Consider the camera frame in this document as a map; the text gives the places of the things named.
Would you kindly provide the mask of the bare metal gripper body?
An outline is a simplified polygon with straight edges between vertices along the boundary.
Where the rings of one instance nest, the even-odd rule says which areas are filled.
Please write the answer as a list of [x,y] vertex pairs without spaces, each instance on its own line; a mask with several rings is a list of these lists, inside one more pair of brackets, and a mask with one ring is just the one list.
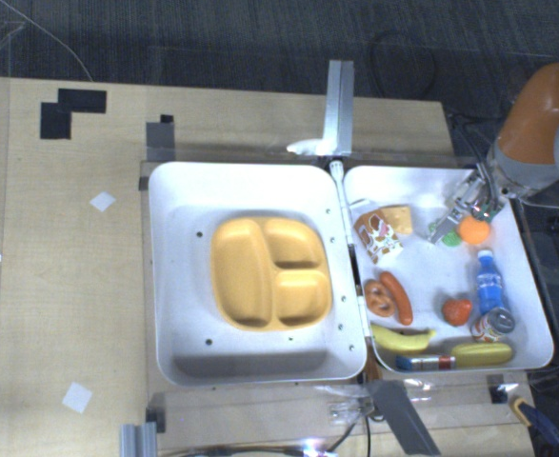
[[471,216],[474,220],[491,223],[503,205],[489,167],[478,163],[450,194],[448,218],[452,223],[460,223]]

